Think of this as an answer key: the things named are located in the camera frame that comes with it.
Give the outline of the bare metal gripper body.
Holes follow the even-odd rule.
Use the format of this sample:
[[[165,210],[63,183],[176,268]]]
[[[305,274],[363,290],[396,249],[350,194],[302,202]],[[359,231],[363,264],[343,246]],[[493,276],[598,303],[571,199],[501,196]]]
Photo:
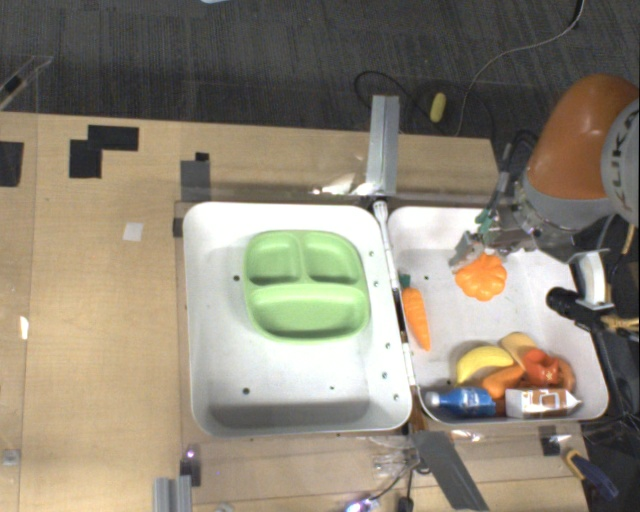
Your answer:
[[[533,251],[544,218],[526,205],[502,205],[478,216],[478,235],[483,245],[503,243],[507,251]]]

